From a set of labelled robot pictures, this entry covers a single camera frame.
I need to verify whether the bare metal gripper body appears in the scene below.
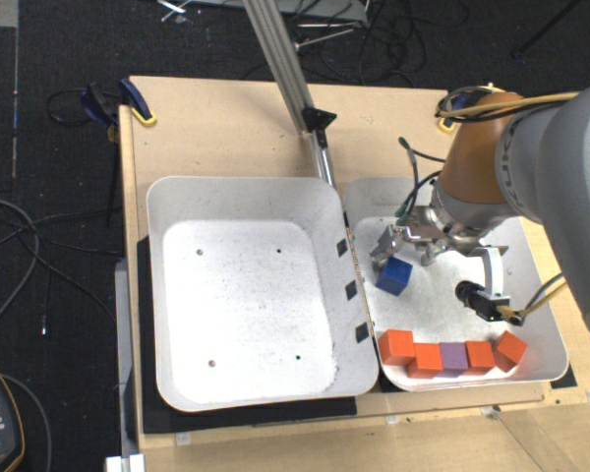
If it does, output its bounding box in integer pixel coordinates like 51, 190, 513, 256
397, 206, 491, 259

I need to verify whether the blue cube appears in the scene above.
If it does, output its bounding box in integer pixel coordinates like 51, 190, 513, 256
375, 256, 414, 297

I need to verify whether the white plastic tray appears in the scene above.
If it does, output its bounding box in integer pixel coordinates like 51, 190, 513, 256
342, 176, 570, 392
146, 175, 380, 413

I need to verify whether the orange cube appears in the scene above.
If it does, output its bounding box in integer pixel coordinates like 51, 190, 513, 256
464, 340, 497, 376
405, 342, 444, 380
377, 329, 417, 367
492, 330, 529, 374

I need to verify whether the purple cube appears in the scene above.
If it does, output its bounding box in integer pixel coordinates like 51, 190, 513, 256
435, 341, 470, 378

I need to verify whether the pale wood board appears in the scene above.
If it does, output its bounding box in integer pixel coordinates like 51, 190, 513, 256
119, 75, 590, 450

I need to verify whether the black cylinder on white bracket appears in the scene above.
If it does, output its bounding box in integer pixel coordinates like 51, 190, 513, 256
454, 245, 526, 327

